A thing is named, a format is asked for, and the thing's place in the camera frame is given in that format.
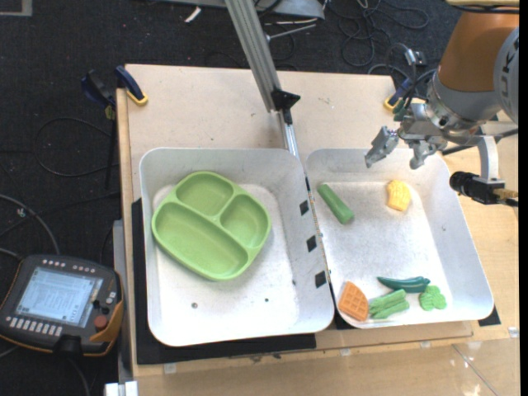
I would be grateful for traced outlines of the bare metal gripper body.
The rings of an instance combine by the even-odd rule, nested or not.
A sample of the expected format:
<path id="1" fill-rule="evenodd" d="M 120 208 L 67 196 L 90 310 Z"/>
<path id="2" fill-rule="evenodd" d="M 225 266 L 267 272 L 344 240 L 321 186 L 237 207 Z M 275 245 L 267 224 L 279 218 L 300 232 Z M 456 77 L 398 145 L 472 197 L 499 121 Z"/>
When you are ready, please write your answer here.
<path id="1" fill-rule="evenodd" d="M 400 123 L 398 136 L 405 141 L 473 146 L 483 133 L 477 121 L 467 120 L 442 104 L 422 102 L 409 107 Z"/>

